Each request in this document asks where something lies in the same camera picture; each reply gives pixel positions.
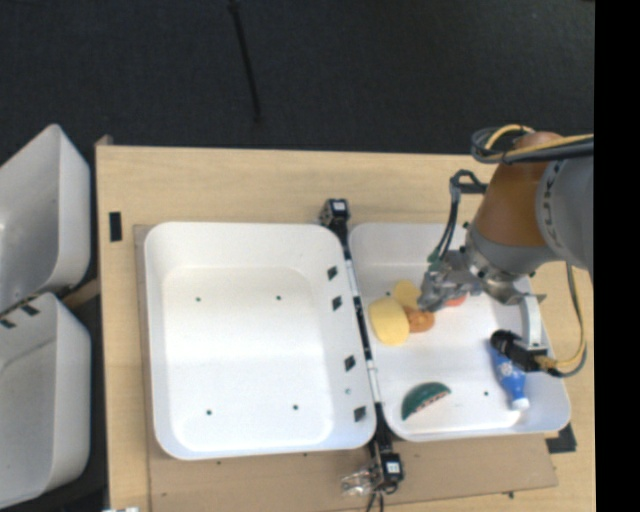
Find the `brown cylinder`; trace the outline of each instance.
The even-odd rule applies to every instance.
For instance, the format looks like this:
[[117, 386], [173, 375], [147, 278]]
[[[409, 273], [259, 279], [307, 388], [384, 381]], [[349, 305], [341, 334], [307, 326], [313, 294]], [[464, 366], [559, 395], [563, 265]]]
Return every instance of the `brown cylinder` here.
[[[535, 146], [560, 135], [552, 132], [527, 134], [516, 148]], [[548, 162], [500, 164], [474, 220], [475, 228], [486, 239], [509, 246], [546, 245], [536, 221], [536, 190]]]

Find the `blue bottle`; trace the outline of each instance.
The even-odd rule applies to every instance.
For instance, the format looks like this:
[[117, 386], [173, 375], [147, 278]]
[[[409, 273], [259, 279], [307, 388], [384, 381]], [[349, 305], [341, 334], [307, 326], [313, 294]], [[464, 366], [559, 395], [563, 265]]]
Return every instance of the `blue bottle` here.
[[529, 408], [529, 399], [524, 394], [526, 373], [513, 364], [511, 359], [501, 354], [493, 347], [489, 348], [496, 377], [502, 388], [509, 394], [511, 408], [525, 411]]

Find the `wooden board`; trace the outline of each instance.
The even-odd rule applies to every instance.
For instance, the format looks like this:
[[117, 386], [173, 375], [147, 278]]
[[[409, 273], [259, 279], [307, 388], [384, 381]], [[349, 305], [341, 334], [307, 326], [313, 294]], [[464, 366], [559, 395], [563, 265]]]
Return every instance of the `wooden board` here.
[[[328, 197], [350, 202], [352, 224], [365, 221], [444, 222], [448, 178], [459, 168], [488, 180], [492, 168], [468, 157], [329, 152], [97, 148], [98, 222], [104, 329], [109, 492], [111, 506], [153, 510], [335, 510], [363, 506], [340, 496], [339, 478], [365, 454], [304, 454], [184, 463], [149, 443], [140, 350], [133, 226], [170, 220], [309, 222]], [[465, 196], [460, 219], [471, 219], [477, 198]], [[111, 214], [122, 239], [111, 241]], [[577, 344], [564, 269], [538, 273], [547, 293], [542, 313], [554, 348]], [[587, 332], [593, 306], [588, 277]], [[440, 500], [511, 490], [518, 510], [588, 510], [594, 499], [593, 366], [567, 382], [578, 452], [551, 459], [540, 436], [398, 443], [408, 477], [387, 504]], [[502, 495], [401, 505], [402, 511], [499, 510]]]

